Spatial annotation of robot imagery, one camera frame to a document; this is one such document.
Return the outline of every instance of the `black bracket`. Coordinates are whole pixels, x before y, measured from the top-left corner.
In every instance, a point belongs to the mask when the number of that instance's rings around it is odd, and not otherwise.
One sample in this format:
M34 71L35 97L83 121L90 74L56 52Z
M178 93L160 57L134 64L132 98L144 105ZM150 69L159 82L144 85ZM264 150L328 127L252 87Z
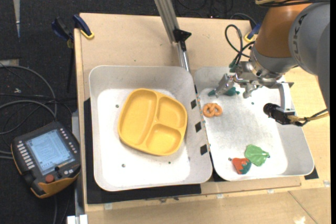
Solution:
M173 30L173 34L174 34L174 38L175 38L176 42L180 42L181 49L183 51L187 51L185 41L188 39L189 36L191 36L191 33L175 28Z

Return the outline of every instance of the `yellow plate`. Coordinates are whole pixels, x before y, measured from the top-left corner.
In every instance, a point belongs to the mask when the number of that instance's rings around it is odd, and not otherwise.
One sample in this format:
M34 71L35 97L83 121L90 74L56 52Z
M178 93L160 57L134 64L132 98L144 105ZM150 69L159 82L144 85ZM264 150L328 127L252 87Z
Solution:
M170 155L181 146L187 120L185 107L176 99L150 89L136 89L121 110L119 138L140 151Z

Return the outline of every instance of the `wooden table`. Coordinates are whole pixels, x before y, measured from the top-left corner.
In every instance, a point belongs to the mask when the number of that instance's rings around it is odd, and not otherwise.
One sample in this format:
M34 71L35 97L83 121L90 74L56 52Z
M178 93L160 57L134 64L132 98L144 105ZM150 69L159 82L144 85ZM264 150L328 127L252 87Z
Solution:
M90 97L89 72L99 65L179 66L160 17L115 14L80 15L95 37L87 40L75 29L75 56L82 173L86 174L83 102ZM246 34L249 21L179 18L180 28L192 33L186 41L192 75L203 66L228 66L236 53L224 30L234 24ZM234 30L229 38L239 45ZM314 76L300 68L286 74L299 116L325 109ZM330 118L304 126L319 175L214 182L201 184L202 194L188 197L87 204L82 179L83 208L89 223L331 223Z

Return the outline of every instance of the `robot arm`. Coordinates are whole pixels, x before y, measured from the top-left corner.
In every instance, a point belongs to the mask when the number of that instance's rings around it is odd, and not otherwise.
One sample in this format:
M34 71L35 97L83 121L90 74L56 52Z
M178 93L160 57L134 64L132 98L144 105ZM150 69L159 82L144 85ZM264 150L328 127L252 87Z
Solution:
M285 1L284 5L270 5L250 52L250 60L239 62L234 75L224 74L215 89L217 96L230 90L234 83L245 88L244 98L260 87L279 89L281 106L267 104L264 111L279 123L289 124L287 116L294 111L285 99L290 96L286 92L291 83L285 84L279 79L291 68L300 66L318 77L330 112L330 0L300 3Z

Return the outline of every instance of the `toy pretzel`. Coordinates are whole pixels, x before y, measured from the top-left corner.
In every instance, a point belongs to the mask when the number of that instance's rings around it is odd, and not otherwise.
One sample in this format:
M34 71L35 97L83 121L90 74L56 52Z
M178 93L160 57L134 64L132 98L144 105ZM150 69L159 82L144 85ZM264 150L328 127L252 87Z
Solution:
M212 118L213 116L220 116L223 109L216 103L208 103L203 107L203 115Z

